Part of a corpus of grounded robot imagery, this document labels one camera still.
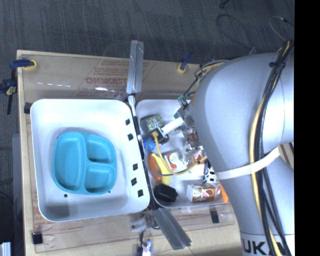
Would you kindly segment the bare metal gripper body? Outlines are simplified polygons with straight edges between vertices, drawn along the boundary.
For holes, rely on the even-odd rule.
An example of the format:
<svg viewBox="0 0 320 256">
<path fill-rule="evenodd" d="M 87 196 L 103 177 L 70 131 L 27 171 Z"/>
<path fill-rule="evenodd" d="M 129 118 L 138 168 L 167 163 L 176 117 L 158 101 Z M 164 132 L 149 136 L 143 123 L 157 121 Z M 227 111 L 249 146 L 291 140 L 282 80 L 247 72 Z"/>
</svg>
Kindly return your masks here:
<svg viewBox="0 0 320 256">
<path fill-rule="evenodd" d="M 187 106 L 181 106 L 174 114 L 174 118 L 182 119 L 182 124 L 179 128 L 182 131 L 186 143 L 188 143 L 192 148 L 198 148 L 200 146 L 200 140 Z"/>
</svg>

